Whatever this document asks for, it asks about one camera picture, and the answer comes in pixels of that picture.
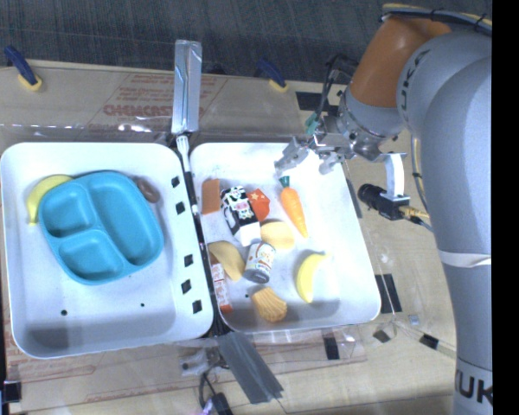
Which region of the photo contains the black block with thin wires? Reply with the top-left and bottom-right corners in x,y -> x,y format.
210,392 -> 234,415

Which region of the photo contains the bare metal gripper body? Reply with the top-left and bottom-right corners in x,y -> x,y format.
309,114 -> 385,163

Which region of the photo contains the orange-brown rectangular block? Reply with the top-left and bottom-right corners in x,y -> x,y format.
201,177 -> 222,215

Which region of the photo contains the yellow croissant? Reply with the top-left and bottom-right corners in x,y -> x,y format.
208,239 -> 247,283

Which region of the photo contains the red carton with yellow star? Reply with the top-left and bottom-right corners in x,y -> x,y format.
246,188 -> 272,223

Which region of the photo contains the yellow banana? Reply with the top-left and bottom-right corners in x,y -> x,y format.
294,250 -> 330,304
26,174 -> 75,227

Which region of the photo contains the blue divided plate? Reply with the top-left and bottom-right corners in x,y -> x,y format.
37,169 -> 165,286

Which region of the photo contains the orange and white packet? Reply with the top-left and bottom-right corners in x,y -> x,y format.
210,261 -> 234,314

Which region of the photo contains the orange carrot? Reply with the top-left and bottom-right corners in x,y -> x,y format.
278,175 -> 310,239

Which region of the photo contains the white plastic tray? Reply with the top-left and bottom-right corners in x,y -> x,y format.
0,141 -> 215,360
189,141 -> 382,335

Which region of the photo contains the black cylinder on white bracket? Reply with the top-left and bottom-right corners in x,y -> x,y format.
356,151 -> 412,221

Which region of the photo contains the brown cardboard board, red print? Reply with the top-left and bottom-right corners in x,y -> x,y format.
0,61 -> 373,411

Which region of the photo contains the small white and orange can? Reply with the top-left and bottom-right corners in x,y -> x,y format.
242,240 -> 278,284

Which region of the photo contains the brown doughnut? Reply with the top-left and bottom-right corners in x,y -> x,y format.
135,176 -> 162,204

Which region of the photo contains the pale yellow bread roll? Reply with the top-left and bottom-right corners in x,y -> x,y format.
259,220 -> 296,252

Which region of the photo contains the black and white cow carton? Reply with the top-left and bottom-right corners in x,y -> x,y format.
219,184 -> 262,247

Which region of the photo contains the orange ridged biscuit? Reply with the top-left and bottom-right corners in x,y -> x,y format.
250,286 -> 289,323

